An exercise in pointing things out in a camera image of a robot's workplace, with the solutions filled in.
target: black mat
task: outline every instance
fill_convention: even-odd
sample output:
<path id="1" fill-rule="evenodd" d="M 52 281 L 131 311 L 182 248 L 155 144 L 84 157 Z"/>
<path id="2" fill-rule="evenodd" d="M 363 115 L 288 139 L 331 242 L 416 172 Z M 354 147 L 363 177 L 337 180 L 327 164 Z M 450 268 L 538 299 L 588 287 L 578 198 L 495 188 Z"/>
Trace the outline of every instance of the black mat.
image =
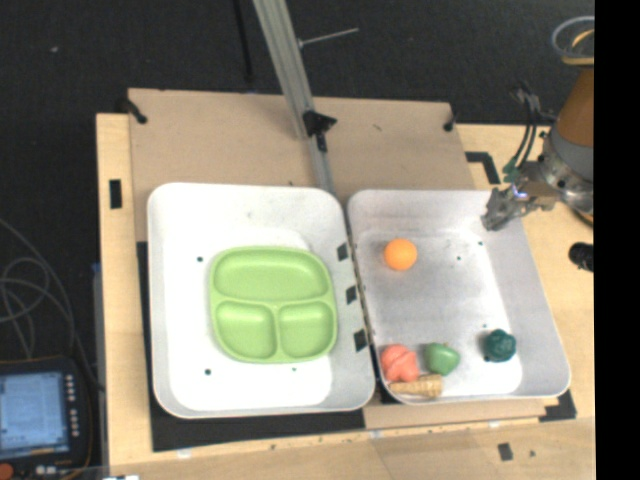
<path id="1" fill-rule="evenodd" d="M 285 416 L 256 416 L 243 418 L 206 418 L 186 420 L 167 413 L 153 393 L 151 378 L 151 336 L 149 328 L 148 244 L 137 244 L 140 273 L 140 295 L 147 354 L 151 433 L 155 451 L 176 450 L 209 444 L 292 437 L 362 430 L 364 417 L 361 410 L 300 414 Z"/>

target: toy food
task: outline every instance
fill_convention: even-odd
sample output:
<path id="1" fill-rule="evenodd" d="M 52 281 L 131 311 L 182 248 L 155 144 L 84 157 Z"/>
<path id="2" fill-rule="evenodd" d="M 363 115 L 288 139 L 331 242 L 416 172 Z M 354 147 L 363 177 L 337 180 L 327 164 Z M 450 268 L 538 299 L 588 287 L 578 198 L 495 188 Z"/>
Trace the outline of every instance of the toy food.
<path id="1" fill-rule="evenodd" d="M 384 261 L 394 270 L 408 270 L 418 259 L 418 249 L 406 238 L 395 238 L 384 248 Z"/>
<path id="2" fill-rule="evenodd" d="M 411 382 L 420 376 L 415 352 L 404 345 L 389 345 L 380 354 L 380 367 L 389 382 Z"/>
<path id="3" fill-rule="evenodd" d="M 430 373 L 428 375 L 420 375 L 413 382 L 392 382 L 389 384 L 389 389 L 396 394 L 436 398 L 442 394 L 442 375 Z"/>
<path id="4" fill-rule="evenodd" d="M 430 372 L 449 375 L 460 363 L 460 354 L 442 343 L 429 343 L 424 349 L 424 359 Z"/>
<path id="5" fill-rule="evenodd" d="M 508 361 L 516 353 L 516 339 L 502 329 L 492 331 L 484 339 L 484 354 L 488 361 Z"/>

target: black carpet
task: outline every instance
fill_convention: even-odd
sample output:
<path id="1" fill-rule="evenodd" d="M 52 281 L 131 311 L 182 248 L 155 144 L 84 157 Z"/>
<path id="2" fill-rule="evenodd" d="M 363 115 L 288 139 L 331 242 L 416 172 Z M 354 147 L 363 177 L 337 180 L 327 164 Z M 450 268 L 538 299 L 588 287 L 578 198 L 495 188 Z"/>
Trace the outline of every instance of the black carpet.
<path id="1" fill-rule="evenodd" d="M 303 49 L 314 95 L 447 101 L 465 123 L 523 122 L 508 95 L 518 80 L 557 112 L 576 73 L 550 35 L 595 14 L 595 0 L 287 1 L 301 39 L 359 29 Z M 252 81 L 233 0 L 0 0 L 0 218 L 57 272 L 91 362 L 95 114 L 129 87 L 279 93 L 251 0 L 239 2 Z M 24 254 L 0 229 L 0 267 Z M 58 313 L 33 321 L 36 351 L 57 352 Z M 0 325 L 0 359 L 21 354 L 13 326 Z"/>

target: pink toy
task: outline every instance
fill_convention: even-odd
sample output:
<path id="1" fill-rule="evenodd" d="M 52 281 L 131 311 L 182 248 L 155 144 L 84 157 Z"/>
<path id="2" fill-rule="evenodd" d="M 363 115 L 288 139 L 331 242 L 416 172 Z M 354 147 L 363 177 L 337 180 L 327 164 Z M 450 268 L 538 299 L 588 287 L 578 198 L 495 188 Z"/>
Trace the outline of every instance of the pink toy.
<path id="1" fill-rule="evenodd" d="M 380 367 L 389 382 L 413 382 L 420 376 L 415 352 L 404 345 L 389 345 L 380 354 Z"/>

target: metal pole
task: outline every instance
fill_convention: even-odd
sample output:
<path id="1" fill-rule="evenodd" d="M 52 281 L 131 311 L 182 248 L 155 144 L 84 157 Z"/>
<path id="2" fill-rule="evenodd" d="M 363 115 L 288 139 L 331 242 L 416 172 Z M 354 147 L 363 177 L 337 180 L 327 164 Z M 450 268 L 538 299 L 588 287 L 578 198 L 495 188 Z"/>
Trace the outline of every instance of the metal pole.
<path id="1" fill-rule="evenodd" d="M 286 1 L 253 0 L 253 4 L 282 92 L 293 114 L 296 133 L 309 143 L 316 181 L 320 188 L 335 193 L 326 151 L 319 149 L 316 142 L 311 140 L 305 126 L 304 114 L 315 112 L 315 108 Z"/>

